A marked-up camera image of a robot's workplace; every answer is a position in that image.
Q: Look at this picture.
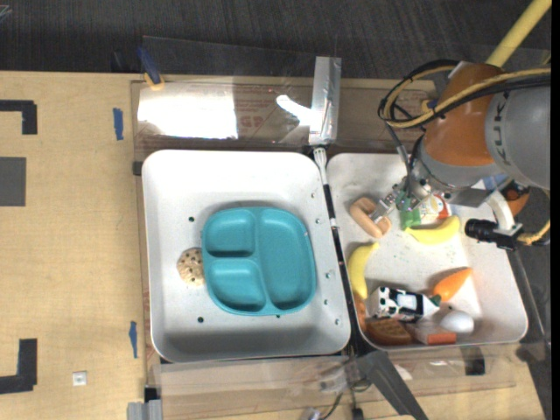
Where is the tan sausage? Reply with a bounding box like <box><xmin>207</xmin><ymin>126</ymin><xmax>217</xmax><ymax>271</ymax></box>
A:
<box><xmin>349</xmin><ymin>196</ymin><xmax>393</xmax><ymax>240</ymax></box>

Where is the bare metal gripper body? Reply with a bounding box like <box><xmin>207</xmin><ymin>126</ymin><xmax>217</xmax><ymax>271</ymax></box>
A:
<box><xmin>383</xmin><ymin>173</ymin><xmax>444</xmax><ymax>213</ymax></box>

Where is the white plastic tray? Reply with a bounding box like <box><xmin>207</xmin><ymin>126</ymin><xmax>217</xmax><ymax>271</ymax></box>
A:
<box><xmin>325</xmin><ymin>152</ymin><xmax>529</xmax><ymax>352</ymax></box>
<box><xmin>140</xmin><ymin>149</ymin><xmax>353</xmax><ymax>364</ymax></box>

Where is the white egg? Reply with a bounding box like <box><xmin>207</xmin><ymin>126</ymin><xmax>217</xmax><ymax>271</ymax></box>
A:
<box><xmin>438</xmin><ymin>309</ymin><xmax>476</xmax><ymax>335</ymax></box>

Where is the brown waffle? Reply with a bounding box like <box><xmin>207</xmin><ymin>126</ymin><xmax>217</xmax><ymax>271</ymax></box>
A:
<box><xmin>364</xmin><ymin>317</ymin><xmax>413</xmax><ymax>347</ymax></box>

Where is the yellow banana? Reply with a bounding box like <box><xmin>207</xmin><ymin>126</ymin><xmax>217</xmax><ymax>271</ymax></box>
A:
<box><xmin>346</xmin><ymin>241</ymin><xmax>382</xmax><ymax>302</ymax></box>
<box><xmin>403</xmin><ymin>214</ymin><xmax>462</xmax><ymax>246</ymax></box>

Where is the black cylinder on white bracket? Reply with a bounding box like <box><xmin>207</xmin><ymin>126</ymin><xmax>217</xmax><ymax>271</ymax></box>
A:
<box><xmin>464</xmin><ymin>188</ymin><xmax>525</xmax><ymax>252</ymax></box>

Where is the white and red small packet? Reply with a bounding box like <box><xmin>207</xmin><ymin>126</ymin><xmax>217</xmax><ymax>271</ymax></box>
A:
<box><xmin>417</xmin><ymin>192</ymin><xmax>452</xmax><ymax>226</ymax></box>

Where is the orange and white packet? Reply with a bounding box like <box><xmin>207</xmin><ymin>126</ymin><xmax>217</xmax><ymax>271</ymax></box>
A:
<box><xmin>412</xmin><ymin>323</ymin><xmax>459</xmax><ymax>347</ymax></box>

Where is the black and white milk carton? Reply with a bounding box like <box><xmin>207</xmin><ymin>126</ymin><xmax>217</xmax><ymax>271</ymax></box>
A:
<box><xmin>367</xmin><ymin>285</ymin><xmax>441</xmax><ymax>324</ymax></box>

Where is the orange pizza slice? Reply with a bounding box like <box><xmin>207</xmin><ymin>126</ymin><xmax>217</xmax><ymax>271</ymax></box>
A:
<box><xmin>353</xmin><ymin>291</ymin><xmax>369</xmax><ymax>330</ymax></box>

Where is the orange carrot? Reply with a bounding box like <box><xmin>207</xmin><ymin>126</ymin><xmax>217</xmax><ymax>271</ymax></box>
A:
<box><xmin>429</xmin><ymin>266</ymin><xmax>474</xmax><ymax>308</ymax></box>

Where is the teal divided plate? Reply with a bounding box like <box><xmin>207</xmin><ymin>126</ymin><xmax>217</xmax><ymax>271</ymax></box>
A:
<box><xmin>200</xmin><ymin>206</ymin><xmax>319</xmax><ymax>318</ymax></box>

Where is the tan chocolate chip biscuit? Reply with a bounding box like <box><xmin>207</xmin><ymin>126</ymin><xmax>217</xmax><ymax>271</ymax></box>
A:
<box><xmin>176</xmin><ymin>246</ymin><xmax>207</xmax><ymax>288</ymax></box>

